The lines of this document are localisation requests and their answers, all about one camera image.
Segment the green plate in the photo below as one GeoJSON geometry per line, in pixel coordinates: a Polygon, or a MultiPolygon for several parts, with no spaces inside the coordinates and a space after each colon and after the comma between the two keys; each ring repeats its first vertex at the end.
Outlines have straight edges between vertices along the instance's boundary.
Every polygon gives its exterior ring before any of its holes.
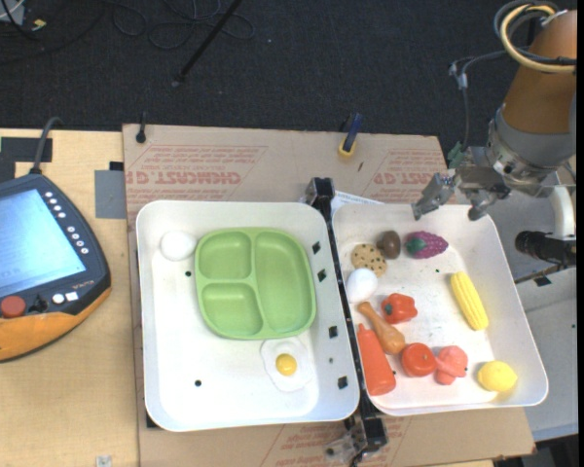
{"type": "Polygon", "coordinates": [[[208,233],[197,245],[195,266],[201,315],[220,336],[286,338],[313,322],[310,262],[289,233],[269,228],[208,233]]]}

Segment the screen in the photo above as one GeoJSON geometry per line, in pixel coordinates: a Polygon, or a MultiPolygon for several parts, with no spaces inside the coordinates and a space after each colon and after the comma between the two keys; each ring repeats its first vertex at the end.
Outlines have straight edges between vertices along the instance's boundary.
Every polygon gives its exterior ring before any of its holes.
{"type": "Polygon", "coordinates": [[[0,298],[85,269],[37,191],[0,198],[0,298]]]}

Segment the emergency stop button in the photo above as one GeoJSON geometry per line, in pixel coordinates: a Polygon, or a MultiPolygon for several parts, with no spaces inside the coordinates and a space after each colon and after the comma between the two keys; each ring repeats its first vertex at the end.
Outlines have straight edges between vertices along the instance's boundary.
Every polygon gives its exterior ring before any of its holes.
{"type": "Polygon", "coordinates": [[[5,318],[16,318],[26,312],[26,301],[20,296],[7,296],[0,303],[0,311],[5,318]]]}

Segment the toy lemon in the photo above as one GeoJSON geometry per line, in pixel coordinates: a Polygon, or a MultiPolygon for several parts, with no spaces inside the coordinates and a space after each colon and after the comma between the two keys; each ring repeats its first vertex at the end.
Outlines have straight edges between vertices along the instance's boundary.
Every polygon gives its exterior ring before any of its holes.
{"type": "Polygon", "coordinates": [[[487,362],[478,371],[477,377],[480,385],[489,391],[508,391],[517,382],[515,371],[500,360],[487,362]]]}

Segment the pink toy food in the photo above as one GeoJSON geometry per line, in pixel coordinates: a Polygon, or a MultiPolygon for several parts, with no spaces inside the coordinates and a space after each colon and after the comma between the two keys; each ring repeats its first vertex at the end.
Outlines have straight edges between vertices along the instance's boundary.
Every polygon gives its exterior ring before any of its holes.
{"type": "Polygon", "coordinates": [[[409,233],[405,239],[405,247],[411,256],[418,260],[432,258],[448,249],[445,238],[431,232],[409,233]]]}
{"type": "Polygon", "coordinates": [[[442,347],[437,359],[435,378],[440,384],[452,384],[457,377],[465,377],[467,372],[467,354],[459,346],[442,347]]]}

